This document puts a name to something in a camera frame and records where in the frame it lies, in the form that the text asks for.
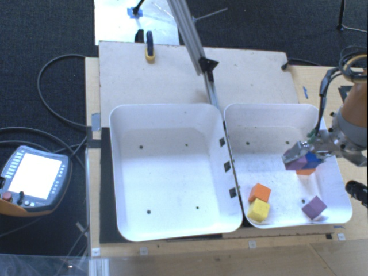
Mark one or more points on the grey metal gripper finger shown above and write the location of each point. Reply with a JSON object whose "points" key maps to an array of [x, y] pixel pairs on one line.
{"points": [[323, 155], [294, 152]]}

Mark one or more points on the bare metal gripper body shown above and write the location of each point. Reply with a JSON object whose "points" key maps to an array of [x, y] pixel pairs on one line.
{"points": [[327, 142]]}

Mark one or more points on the white plastic tray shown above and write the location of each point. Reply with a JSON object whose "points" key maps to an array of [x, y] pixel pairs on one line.
{"points": [[276, 180], [172, 177]]}

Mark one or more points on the orange cube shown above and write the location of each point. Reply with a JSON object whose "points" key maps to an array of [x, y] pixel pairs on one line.
{"points": [[305, 171], [259, 192]]}

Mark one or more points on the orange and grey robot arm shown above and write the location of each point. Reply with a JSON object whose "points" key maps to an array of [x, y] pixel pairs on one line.
{"points": [[355, 111]]}

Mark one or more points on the blue cube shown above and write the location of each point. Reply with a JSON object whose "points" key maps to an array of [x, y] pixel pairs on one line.
{"points": [[312, 161]]}

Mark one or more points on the black cylinder on white bracket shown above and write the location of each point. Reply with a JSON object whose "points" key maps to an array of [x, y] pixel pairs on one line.
{"points": [[356, 191]]}

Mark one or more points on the purple cube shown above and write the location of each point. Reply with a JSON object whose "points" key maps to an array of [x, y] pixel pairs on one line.
{"points": [[314, 208], [297, 164]]}

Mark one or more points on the yellow cube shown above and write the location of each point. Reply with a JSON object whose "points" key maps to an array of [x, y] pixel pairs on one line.
{"points": [[258, 210]]}

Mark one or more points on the thin black rod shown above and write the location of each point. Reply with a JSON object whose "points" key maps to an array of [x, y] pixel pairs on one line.
{"points": [[230, 154]]}

